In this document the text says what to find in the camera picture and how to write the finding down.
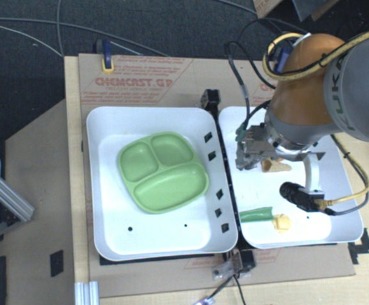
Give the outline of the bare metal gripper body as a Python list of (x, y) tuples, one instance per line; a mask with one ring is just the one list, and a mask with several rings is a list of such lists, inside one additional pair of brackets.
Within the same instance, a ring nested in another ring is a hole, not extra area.
[(279, 134), (272, 125), (260, 124), (237, 129), (237, 161), (259, 161), (263, 158), (295, 159), (310, 144), (298, 144)]

